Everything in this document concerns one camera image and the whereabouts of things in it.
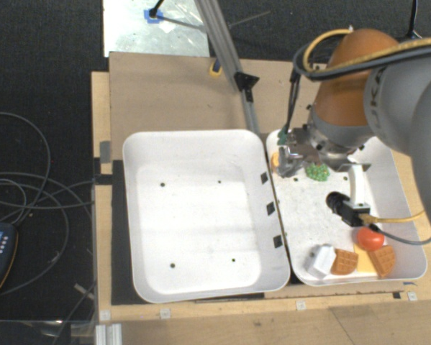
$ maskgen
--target red tomato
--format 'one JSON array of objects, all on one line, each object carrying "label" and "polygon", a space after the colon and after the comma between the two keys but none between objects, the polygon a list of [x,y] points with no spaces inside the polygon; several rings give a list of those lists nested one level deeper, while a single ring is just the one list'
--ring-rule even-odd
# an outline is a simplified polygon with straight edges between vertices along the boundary
[{"label": "red tomato", "polygon": [[374,251],[383,246],[385,237],[383,234],[376,233],[368,227],[361,227],[358,231],[358,242],[362,249]]}]

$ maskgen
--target black clip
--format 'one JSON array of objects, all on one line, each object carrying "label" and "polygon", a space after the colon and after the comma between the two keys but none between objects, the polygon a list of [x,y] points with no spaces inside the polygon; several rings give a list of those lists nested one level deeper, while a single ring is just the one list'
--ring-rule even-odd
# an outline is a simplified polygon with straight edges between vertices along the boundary
[{"label": "black clip", "polygon": [[239,91],[245,92],[247,102],[253,102],[252,87],[260,80],[259,77],[254,75],[245,74],[243,72],[236,72],[235,81]]}]

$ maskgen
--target white toy object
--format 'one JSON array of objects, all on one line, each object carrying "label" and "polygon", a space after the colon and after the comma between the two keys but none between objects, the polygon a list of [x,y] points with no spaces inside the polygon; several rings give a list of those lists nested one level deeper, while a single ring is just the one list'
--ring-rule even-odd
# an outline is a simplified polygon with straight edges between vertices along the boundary
[{"label": "white toy object", "polygon": [[313,249],[305,268],[309,274],[318,279],[323,279],[330,274],[336,257],[335,250],[330,244],[321,245]]}]

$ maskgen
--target yellow cable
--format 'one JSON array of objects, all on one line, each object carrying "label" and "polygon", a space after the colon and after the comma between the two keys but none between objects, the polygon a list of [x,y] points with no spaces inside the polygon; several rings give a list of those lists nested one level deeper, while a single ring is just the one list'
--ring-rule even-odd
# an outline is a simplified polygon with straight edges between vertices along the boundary
[{"label": "yellow cable", "polygon": [[400,223],[410,222],[410,221],[419,219],[424,214],[425,214],[425,211],[421,211],[421,212],[417,213],[416,215],[413,215],[410,217],[393,218],[392,219],[392,218],[380,218],[380,217],[375,217],[375,216],[369,215],[368,213],[362,213],[361,215],[359,215],[359,217],[365,224],[374,224],[376,222],[382,222],[382,223],[387,223],[387,224],[400,224]]},{"label": "yellow cable", "polygon": [[378,59],[378,58],[382,58],[383,56],[392,55],[392,54],[395,54],[397,52],[412,50],[412,49],[415,49],[415,48],[418,48],[418,47],[431,46],[431,37],[430,38],[423,38],[423,39],[420,39],[420,40],[411,40],[411,41],[403,42],[403,43],[398,44],[398,45],[393,46],[393,47],[389,47],[389,48],[387,48],[385,50],[380,50],[380,51],[377,51],[377,52],[373,52],[371,54],[367,54],[367,55],[364,55],[364,56],[357,57],[356,59],[352,59],[352,60],[346,61],[344,63],[341,63],[341,64],[336,65],[336,66],[332,66],[330,68],[324,68],[324,69],[320,69],[320,70],[313,70],[313,68],[308,63],[308,60],[309,60],[309,55],[315,49],[315,47],[318,46],[318,44],[321,43],[323,40],[326,40],[327,38],[329,38],[331,36],[347,35],[347,34],[349,34],[351,32],[352,32],[352,30],[350,30],[350,29],[334,29],[332,31],[325,32],[324,34],[321,34],[318,38],[316,38],[307,47],[307,49],[304,52],[304,55],[303,55],[303,66],[304,66],[304,69],[306,71],[308,71],[308,72],[313,72],[313,73],[325,73],[325,72],[329,72],[331,70],[345,68],[345,67],[348,67],[348,66],[351,66],[351,65],[355,65],[355,64],[366,63],[368,61],[371,61],[371,60],[374,60],[374,59]]},{"label": "yellow cable", "polygon": [[309,55],[311,54],[311,52],[316,48],[316,46],[318,46],[319,43],[321,43],[322,41],[324,41],[327,38],[332,37],[332,36],[348,35],[352,31],[353,31],[352,29],[346,29],[346,28],[333,29],[331,31],[328,31],[328,32],[321,34],[319,37],[314,39],[314,41],[311,42],[311,44],[309,44],[309,46],[307,47],[307,49],[305,50],[305,52],[303,54],[303,68],[307,72],[313,71],[313,68],[308,63],[308,58],[309,58]]}]

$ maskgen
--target dark carpet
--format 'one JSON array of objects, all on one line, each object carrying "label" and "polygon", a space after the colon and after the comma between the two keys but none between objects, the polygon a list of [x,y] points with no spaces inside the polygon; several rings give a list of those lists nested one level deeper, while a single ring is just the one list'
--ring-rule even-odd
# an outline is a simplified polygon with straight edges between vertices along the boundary
[{"label": "dark carpet", "polygon": [[[240,57],[290,60],[319,33],[349,24],[402,37],[412,0],[219,1],[229,23],[271,11],[232,28]],[[24,116],[42,130],[52,151],[50,176],[66,185],[91,180],[94,174],[90,72],[108,68],[102,55],[102,12],[102,0],[0,0],[0,111]],[[420,0],[417,31],[431,35],[431,0]],[[0,171],[41,175],[44,169],[44,148],[37,135],[24,124],[0,118]],[[90,187],[77,191],[85,201],[90,198]],[[18,201],[14,191],[1,193]],[[75,202],[68,196],[60,200]],[[0,297],[0,319],[64,318],[81,297],[73,286],[91,285],[91,222],[82,209],[67,213],[66,252],[44,277]],[[14,269],[3,290],[47,267],[57,257],[64,233],[59,211],[34,212],[21,227]],[[85,319],[91,308],[86,300],[73,319]]]}]

